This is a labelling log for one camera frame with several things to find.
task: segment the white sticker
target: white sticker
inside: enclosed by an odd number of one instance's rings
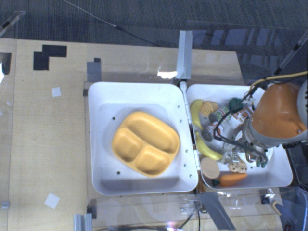
[[[60,198],[57,197],[56,195],[50,193],[45,201],[45,205],[47,205],[48,207],[55,209],[58,202],[59,202]]]
[[[60,87],[52,88],[52,96],[53,97],[60,97],[61,96],[61,89],[60,89]]]

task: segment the yellow divided plate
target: yellow divided plate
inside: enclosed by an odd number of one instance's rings
[[[112,140],[112,151],[135,171],[154,177],[172,163],[180,147],[177,132],[148,113],[128,115]]]

